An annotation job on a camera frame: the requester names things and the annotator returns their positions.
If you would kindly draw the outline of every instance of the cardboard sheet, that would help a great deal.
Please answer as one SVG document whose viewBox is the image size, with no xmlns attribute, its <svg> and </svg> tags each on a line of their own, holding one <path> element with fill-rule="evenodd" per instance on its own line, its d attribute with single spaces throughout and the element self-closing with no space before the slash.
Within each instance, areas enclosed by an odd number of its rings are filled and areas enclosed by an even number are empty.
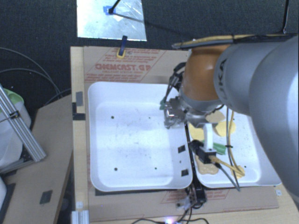
<svg viewBox="0 0 299 224">
<path fill-rule="evenodd" d="M 89 86 L 97 81 L 167 84 L 173 68 L 189 55 L 188 51 L 127 49 L 126 57 L 119 59 L 116 52 L 117 48 L 84 47 L 85 104 Z M 90 221 L 182 215 L 184 210 L 178 210 L 176 203 L 186 196 L 184 190 L 96 195 L 89 173 L 88 105 L 85 111 Z M 278 208 L 273 187 L 241 189 L 208 190 L 207 202 L 194 214 Z"/>
</svg>

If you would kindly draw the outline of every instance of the white tray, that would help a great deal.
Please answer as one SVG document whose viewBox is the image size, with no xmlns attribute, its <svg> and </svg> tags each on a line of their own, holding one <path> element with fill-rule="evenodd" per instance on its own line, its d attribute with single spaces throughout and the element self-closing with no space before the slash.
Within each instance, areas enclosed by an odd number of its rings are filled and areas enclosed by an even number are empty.
<svg viewBox="0 0 299 224">
<path fill-rule="evenodd" d="M 91 180 L 101 191 L 183 189 L 192 181 L 184 125 L 166 129 L 167 85 L 97 82 L 88 90 Z M 169 98 L 178 93 L 172 90 Z M 178 147 L 186 150 L 178 153 Z M 182 176 L 183 170 L 189 175 Z"/>
<path fill-rule="evenodd" d="M 226 106 L 220 110 L 226 116 Z M 231 134 L 231 145 L 237 165 L 241 165 L 245 170 L 245 176 L 238 180 L 241 187 L 246 186 L 271 186 L 279 185 L 280 178 L 266 156 L 256 132 L 252 120 L 249 116 L 235 112 L 234 122 L 236 131 Z M 226 137 L 220 137 L 215 132 L 213 140 L 216 143 L 226 145 Z M 217 155 L 219 159 L 229 163 L 227 151 L 226 155 Z M 229 179 L 219 170 L 215 175 L 200 174 L 195 162 L 197 177 L 199 181 L 208 188 L 228 188 L 233 187 Z M 222 165 L 231 175 L 229 168 Z"/>
</svg>

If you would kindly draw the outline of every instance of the silver metal sheet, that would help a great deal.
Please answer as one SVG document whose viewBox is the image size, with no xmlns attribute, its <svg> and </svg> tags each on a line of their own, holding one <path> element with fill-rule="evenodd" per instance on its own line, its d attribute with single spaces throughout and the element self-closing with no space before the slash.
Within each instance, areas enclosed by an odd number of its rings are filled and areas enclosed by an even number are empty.
<svg viewBox="0 0 299 224">
<path fill-rule="evenodd" d="M 146 41 L 141 0 L 121 0 L 109 15 L 107 6 L 117 0 L 77 0 L 78 37 Z"/>
</svg>

